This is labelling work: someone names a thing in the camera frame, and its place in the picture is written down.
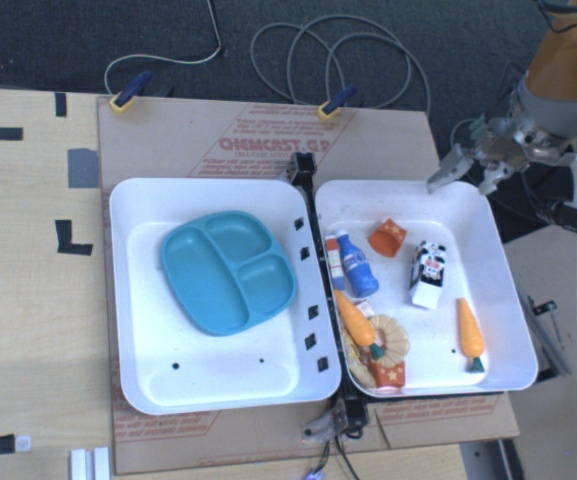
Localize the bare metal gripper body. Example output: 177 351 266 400
470 115 570 170

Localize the white plastic tray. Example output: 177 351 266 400
313 179 540 399
109 177 343 416

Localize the orange carton with stars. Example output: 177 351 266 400
367 218 409 259
367 359 408 391

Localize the white cow milk carton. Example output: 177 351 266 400
408 240 448 311

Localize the blue toy bottle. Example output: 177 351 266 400
335 228 381 299

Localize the thin black rod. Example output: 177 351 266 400
299 177 357 409

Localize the orange white blue packet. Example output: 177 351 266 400
324 234 348 292

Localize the orange toy carrot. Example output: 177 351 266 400
456 297 487 374
332 289 386 361

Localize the beige round biscuit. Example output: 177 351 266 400
366 313 411 369

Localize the blue divided plate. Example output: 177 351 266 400
160 210 299 338

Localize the brown cardboard board red print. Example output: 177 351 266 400
96 95 522 477

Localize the black cylinder on white bracket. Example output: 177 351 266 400
540 151 577 234

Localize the black block with wires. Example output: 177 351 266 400
301 396 370 443
289 151 317 185

